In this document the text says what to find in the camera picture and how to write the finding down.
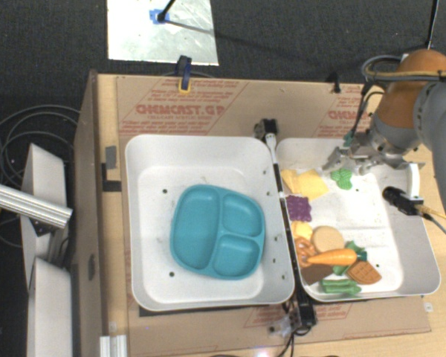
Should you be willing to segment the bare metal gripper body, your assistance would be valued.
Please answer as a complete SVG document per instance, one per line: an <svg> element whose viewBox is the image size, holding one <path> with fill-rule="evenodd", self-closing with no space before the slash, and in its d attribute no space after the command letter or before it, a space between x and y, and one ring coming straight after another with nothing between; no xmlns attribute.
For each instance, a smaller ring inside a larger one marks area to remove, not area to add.
<svg viewBox="0 0 446 357"><path fill-rule="evenodd" d="M355 165L356 159L371 159L376 161L375 167L387 165L394 170L407 168L409 162L404 156L421 144L414 130L395 129L385 135L375 127L364 132L351 130L343 140L350 167Z"/></svg>

